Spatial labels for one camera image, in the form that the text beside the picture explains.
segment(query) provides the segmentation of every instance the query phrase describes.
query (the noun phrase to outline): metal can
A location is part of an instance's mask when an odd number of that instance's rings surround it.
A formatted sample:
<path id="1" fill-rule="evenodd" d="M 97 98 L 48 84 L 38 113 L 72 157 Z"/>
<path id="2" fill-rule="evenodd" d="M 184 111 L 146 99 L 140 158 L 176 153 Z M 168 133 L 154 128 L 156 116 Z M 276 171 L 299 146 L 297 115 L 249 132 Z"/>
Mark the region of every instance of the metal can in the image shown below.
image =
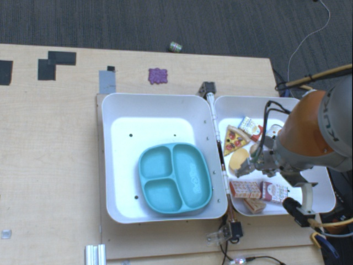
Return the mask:
<path id="1" fill-rule="evenodd" d="M 169 51 L 173 53 L 180 53 L 182 48 L 180 44 L 173 41 L 169 45 Z"/>

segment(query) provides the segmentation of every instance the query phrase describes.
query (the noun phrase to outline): food package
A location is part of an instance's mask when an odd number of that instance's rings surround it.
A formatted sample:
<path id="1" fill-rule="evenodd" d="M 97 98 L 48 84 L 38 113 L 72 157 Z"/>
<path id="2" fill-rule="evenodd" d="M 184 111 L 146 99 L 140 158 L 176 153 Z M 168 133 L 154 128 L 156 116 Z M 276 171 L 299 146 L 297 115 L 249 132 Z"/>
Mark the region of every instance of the food package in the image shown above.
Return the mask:
<path id="1" fill-rule="evenodd" d="M 229 187 L 235 198 L 261 198 L 261 191 L 256 182 L 231 181 Z"/>
<path id="2" fill-rule="evenodd" d="M 269 130 L 266 131 L 264 145 L 269 149 L 272 149 L 275 143 L 275 138 L 281 132 L 282 127 L 280 125 L 272 125 Z"/>
<path id="3" fill-rule="evenodd" d="M 245 117 L 240 123 L 239 129 L 245 132 L 253 141 L 258 141 L 263 133 L 262 126 L 257 125 L 251 118 Z"/>
<path id="4" fill-rule="evenodd" d="M 243 202 L 253 214 L 262 212 L 266 207 L 266 203 L 256 198 L 245 198 Z"/>
<path id="5" fill-rule="evenodd" d="M 250 138 L 243 131 L 233 127 L 227 127 L 226 139 L 224 141 L 224 156 L 234 152 L 235 150 L 245 146 L 250 142 Z"/>
<path id="6" fill-rule="evenodd" d="M 264 201 L 282 203 L 288 197 L 288 188 L 284 185 L 262 182 L 260 189 Z"/>

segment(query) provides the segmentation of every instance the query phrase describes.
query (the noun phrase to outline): purple toy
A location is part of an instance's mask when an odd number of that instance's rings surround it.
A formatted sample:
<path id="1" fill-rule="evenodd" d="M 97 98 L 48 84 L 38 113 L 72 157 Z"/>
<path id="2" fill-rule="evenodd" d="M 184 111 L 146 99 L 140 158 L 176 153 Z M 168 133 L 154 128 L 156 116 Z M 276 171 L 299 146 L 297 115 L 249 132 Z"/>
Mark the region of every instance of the purple toy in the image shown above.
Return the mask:
<path id="1" fill-rule="evenodd" d="M 167 83 L 167 70 L 160 68 L 150 68 L 148 74 L 148 80 L 151 84 Z"/>

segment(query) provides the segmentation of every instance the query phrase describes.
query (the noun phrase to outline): gray carpet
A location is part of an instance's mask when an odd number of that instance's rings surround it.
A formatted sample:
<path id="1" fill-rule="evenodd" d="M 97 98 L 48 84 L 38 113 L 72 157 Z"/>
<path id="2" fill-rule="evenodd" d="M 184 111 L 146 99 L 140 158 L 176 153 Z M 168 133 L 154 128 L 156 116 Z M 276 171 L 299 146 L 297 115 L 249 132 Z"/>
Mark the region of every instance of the gray carpet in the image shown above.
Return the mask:
<path id="1" fill-rule="evenodd" d="M 353 1 L 322 1 L 331 20 L 295 54 L 290 80 L 352 63 Z M 327 19 L 312 0 L 0 0 L 0 43 L 165 52 L 176 41 L 184 53 L 269 58 L 280 82 Z"/>

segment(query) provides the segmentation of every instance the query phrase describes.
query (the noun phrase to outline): black tape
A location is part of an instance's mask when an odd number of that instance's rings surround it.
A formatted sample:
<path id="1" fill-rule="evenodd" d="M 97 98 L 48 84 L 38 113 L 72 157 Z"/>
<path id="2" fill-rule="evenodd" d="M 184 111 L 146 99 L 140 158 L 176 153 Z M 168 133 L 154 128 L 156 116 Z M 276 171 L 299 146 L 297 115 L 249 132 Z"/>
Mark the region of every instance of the black tape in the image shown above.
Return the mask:
<path id="1" fill-rule="evenodd" d="M 38 80 L 54 81 L 56 66 L 49 63 L 47 59 L 38 59 Z"/>
<path id="2" fill-rule="evenodd" d="M 76 52 L 49 51 L 48 59 L 38 60 L 38 80 L 54 81 L 56 65 L 76 65 Z"/>
<path id="3" fill-rule="evenodd" d="M 49 64 L 51 65 L 76 65 L 76 52 L 48 52 Z"/>
<path id="4" fill-rule="evenodd" d="M 0 60 L 0 86 L 9 86 L 12 77 L 13 61 Z"/>

